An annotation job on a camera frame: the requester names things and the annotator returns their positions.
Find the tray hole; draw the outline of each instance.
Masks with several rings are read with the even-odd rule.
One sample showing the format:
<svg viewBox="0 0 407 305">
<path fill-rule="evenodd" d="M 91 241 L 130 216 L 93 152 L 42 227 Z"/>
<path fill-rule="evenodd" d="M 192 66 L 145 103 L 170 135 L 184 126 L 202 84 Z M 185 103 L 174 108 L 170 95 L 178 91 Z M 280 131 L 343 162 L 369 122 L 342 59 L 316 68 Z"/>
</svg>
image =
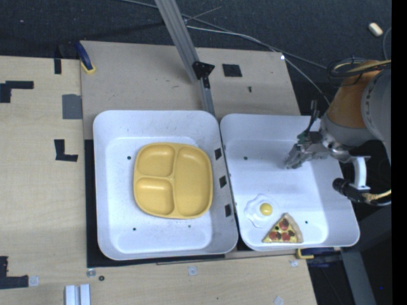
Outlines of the tray hole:
<svg viewBox="0 0 407 305">
<path fill-rule="evenodd" d="M 226 176 L 222 176 L 222 177 L 219 179 L 219 185 L 221 186 L 221 188 L 226 185 Z"/>
<path fill-rule="evenodd" d="M 229 217 L 231 215 L 231 206 L 230 204 L 224 206 L 224 214 Z"/>
<path fill-rule="evenodd" d="M 218 160 L 220 157 L 222 157 L 222 149 L 218 148 L 215 150 L 215 159 Z"/>
</svg>

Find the wooden table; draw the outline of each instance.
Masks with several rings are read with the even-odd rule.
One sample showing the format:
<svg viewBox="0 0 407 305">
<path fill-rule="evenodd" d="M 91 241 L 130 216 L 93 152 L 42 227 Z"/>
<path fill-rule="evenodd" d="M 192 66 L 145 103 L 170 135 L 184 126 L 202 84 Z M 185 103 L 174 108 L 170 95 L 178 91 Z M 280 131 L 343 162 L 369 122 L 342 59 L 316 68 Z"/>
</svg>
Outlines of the wooden table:
<svg viewBox="0 0 407 305">
<path fill-rule="evenodd" d="M 39 278 L 38 286 L 0 290 L 1 304 L 63 304 L 64 287 L 79 284 L 90 284 L 92 304 L 273 304 L 276 297 L 316 304 L 307 264 L 293 255 L 232 252 L 216 261 L 95 268 L 89 278 L 83 121 L 62 117 L 62 96 L 83 94 L 79 61 L 63 59 L 62 74 L 46 58 L 0 57 L 0 65 L 0 83 L 34 82 L 0 103 L 0 256 L 8 256 L 7 276 Z M 55 139 L 78 160 L 55 160 Z"/>
</svg>

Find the white tray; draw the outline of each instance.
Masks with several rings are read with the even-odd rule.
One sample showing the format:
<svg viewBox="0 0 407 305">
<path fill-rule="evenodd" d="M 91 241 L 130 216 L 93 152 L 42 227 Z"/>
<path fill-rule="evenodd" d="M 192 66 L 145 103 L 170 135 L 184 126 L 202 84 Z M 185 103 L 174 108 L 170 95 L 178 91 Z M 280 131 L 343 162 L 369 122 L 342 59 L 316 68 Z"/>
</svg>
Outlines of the white tray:
<svg viewBox="0 0 407 305">
<path fill-rule="evenodd" d="M 284 167 L 284 158 L 309 119 L 229 114 L 221 121 L 240 235 L 253 250 L 347 247 L 359 239 L 351 202 L 332 188 L 335 178 L 342 177 L 335 159 L 308 161 L 295 170 Z M 264 194 L 260 198 L 273 207 L 265 225 L 260 225 L 263 227 L 256 227 L 245 214 L 247 203 L 259 194 Z M 263 243 L 267 232 L 286 212 L 298 223 L 304 242 Z"/>
<path fill-rule="evenodd" d="M 97 237 L 114 260 L 224 254 L 238 239 L 219 124 L 203 111 L 106 111 L 93 122 Z M 133 196 L 138 150 L 153 142 L 203 149 L 212 163 L 214 191 L 207 213 L 196 219 L 164 219 L 144 213 Z M 220 178 L 226 178 L 221 187 Z"/>
</svg>

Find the egg yolk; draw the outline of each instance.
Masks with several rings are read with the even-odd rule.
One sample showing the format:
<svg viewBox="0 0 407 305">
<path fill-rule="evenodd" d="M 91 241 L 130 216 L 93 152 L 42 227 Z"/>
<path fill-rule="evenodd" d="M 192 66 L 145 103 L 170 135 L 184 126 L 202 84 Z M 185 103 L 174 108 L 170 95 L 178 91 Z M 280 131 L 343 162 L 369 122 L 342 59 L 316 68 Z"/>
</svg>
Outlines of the egg yolk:
<svg viewBox="0 0 407 305">
<path fill-rule="evenodd" d="M 261 206 L 260 206 L 260 212 L 264 216 L 269 216 L 273 212 L 273 207 L 269 203 L 262 203 Z"/>
</svg>

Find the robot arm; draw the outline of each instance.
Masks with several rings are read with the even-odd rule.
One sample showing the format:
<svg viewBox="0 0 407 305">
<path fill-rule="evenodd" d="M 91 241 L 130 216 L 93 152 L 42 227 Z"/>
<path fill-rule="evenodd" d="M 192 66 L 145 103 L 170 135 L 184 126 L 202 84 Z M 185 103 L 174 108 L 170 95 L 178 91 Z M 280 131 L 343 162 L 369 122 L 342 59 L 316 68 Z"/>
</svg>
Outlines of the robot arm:
<svg viewBox="0 0 407 305">
<path fill-rule="evenodd" d="M 286 167 L 298 168 L 304 161 L 332 156 L 342 163 L 353 163 L 355 167 L 354 182 L 343 179 L 334 181 L 333 187 L 339 193 L 352 201 L 367 203 L 385 196 L 369 193 L 366 186 L 366 157 L 353 156 L 349 151 L 369 140 L 381 140 L 391 164 L 389 65 L 390 62 L 368 61 L 352 69 L 355 75 L 345 78 L 329 109 L 321 117 L 317 132 L 310 131 L 318 117 L 314 108 L 310 125 L 297 136 L 298 142 L 289 152 Z"/>
</svg>

